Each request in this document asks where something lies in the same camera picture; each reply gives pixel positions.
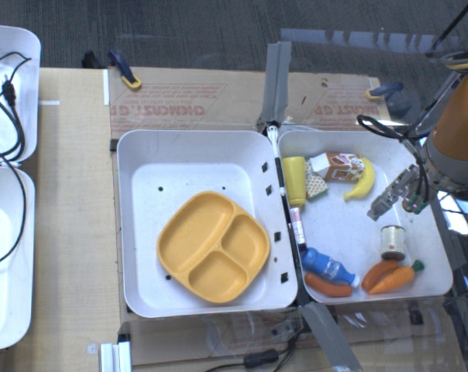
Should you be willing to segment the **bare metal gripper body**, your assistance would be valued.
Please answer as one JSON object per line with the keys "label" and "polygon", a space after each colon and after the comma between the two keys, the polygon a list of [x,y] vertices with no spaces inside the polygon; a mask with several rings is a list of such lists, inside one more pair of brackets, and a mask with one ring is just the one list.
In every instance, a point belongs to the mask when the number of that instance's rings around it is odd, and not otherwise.
{"label": "bare metal gripper body", "polygon": [[416,165],[410,165],[404,169],[388,186],[386,191],[394,192],[397,201],[403,198],[410,190],[410,187],[418,182],[420,170]]}

